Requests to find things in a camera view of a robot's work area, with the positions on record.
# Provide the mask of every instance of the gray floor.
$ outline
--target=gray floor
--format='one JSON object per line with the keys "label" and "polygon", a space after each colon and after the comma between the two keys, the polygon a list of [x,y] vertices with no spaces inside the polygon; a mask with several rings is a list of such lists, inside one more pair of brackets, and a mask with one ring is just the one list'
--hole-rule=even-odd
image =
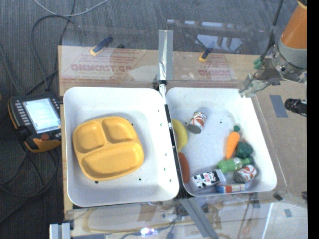
{"label": "gray floor", "polygon": [[[38,0],[44,7],[69,15],[73,0]],[[76,0],[74,14],[83,12],[104,0]],[[255,54],[264,52],[272,22],[280,0],[110,0],[96,9],[72,20],[79,25],[79,33],[73,24],[68,24],[63,34],[63,44],[94,46],[106,36],[112,36],[110,47],[120,43],[132,49],[157,49],[158,30],[174,30],[176,51],[200,52],[205,46],[215,48],[217,53]],[[284,0],[275,29],[280,37],[297,3]],[[24,94],[42,81],[40,68],[31,49],[32,42],[46,75],[56,67],[57,45],[67,21],[50,15],[33,0],[0,0],[0,45],[18,90],[11,84],[3,58],[0,60],[0,177],[8,178],[22,160],[23,151],[14,139],[7,114],[7,101],[18,92]],[[33,93],[44,91],[39,85]],[[58,93],[58,78],[54,76],[51,90]],[[32,157],[47,179],[53,168],[47,156]],[[39,186],[34,174],[27,185],[30,189]],[[47,224],[60,222],[62,181],[61,171],[56,182],[44,197],[29,201],[0,224],[0,238],[47,238]],[[0,192],[0,219],[17,208],[22,199]]]}

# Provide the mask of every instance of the yellow divided plate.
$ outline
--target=yellow divided plate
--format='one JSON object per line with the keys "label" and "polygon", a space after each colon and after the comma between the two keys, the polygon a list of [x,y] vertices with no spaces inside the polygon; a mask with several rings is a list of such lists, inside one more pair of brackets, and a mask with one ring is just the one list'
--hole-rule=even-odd
{"label": "yellow divided plate", "polygon": [[95,181],[129,174],[144,160],[139,138],[123,117],[103,117],[82,123],[74,130],[72,141],[83,173]]}

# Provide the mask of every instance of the soda can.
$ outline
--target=soda can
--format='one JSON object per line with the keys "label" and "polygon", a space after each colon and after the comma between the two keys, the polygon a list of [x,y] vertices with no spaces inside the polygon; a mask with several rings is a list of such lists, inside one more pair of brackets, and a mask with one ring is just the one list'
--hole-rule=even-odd
{"label": "soda can", "polygon": [[207,120],[207,116],[204,113],[194,112],[194,115],[191,118],[187,126],[187,129],[194,134],[199,134],[204,128],[206,120]]}
{"label": "soda can", "polygon": [[234,181],[238,183],[246,183],[254,179],[258,175],[257,169],[252,165],[246,165],[242,169],[234,172]]}

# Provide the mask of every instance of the brown sausage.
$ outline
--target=brown sausage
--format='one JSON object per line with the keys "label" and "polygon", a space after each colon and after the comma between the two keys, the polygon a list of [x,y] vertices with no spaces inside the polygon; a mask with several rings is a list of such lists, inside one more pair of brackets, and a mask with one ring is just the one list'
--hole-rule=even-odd
{"label": "brown sausage", "polygon": [[178,153],[178,158],[181,165],[181,174],[183,176],[183,181],[184,183],[188,183],[190,177],[189,163],[187,161],[187,158],[185,157],[185,154],[182,152]]}

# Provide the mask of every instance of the white tray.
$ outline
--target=white tray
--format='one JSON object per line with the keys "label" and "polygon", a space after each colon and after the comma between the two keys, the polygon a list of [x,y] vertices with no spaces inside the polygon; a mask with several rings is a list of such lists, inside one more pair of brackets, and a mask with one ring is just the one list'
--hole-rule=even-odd
{"label": "white tray", "polygon": [[[241,139],[254,149],[252,156],[259,171],[259,175],[247,183],[245,192],[265,192],[275,188],[277,177],[250,98],[240,97],[237,89],[172,88],[167,93],[167,102],[171,118],[185,126],[195,111],[208,117],[200,134],[188,131],[188,144],[181,150],[188,160],[191,176],[216,168],[217,162],[225,155],[229,133],[238,125]],[[232,176],[233,172],[225,173],[227,182],[234,183]],[[193,196],[222,194],[215,192],[214,187],[193,192],[188,183],[184,186]]]}
{"label": "white tray", "polygon": [[[152,89],[74,87],[64,95],[67,187],[70,200],[90,207],[165,201],[179,191],[178,176],[162,96]],[[72,147],[81,123],[122,116],[133,124],[144,151],[142,166],[126,176],[95,183],[82,172]]]}

